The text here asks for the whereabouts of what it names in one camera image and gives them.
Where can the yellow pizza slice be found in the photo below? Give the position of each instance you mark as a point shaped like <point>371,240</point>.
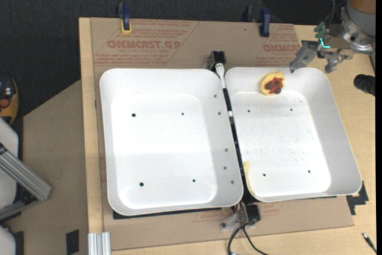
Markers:
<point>272,84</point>

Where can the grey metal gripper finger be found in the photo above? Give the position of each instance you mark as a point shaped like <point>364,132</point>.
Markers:
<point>334,64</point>
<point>303,55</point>

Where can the white plastic tray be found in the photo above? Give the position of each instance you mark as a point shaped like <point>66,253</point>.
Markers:
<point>286,140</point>
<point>167,143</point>

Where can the brown cardboard board red print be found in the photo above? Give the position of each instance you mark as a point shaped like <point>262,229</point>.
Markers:
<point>191,47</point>

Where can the thin black and white rod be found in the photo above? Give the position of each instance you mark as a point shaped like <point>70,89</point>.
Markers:
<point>229,104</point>

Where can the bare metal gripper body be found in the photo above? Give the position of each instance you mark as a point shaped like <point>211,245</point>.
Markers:
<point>338,40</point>

